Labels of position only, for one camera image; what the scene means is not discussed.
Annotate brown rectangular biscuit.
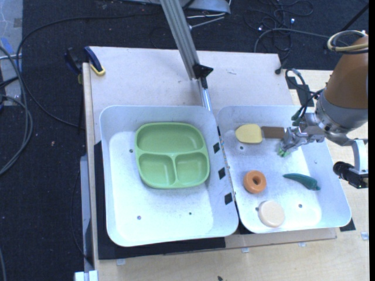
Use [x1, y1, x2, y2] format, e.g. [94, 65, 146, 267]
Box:
[260, 125, 286, 139]

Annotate green divided plate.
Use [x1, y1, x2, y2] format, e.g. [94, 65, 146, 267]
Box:
[134, 122, 211, 190]

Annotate thin black and white rod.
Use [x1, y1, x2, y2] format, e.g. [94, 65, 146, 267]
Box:
[200, 87, 236, 205]

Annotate white plastic tray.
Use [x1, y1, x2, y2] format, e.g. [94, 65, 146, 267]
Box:
[98, 104, 240, 248]
[216, 105, 353, 235]

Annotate black cylinder on white bracket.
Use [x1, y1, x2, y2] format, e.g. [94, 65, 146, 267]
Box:
[332, 138, 369, 190]

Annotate dark green chili pepper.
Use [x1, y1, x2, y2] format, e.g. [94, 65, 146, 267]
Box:
[282, 173, 322, 191]

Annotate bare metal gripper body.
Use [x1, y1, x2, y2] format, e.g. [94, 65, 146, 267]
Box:
[298, 112, 335, 144]

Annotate pale flat board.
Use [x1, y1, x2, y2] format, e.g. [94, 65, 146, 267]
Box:
[87, 46, 338, 249]

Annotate orange doughnut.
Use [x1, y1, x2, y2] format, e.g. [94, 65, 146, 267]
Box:
[242, 169, 268, 194]

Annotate cream round biscuit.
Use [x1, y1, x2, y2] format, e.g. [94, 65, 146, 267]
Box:
[256, 200, 286, 228]

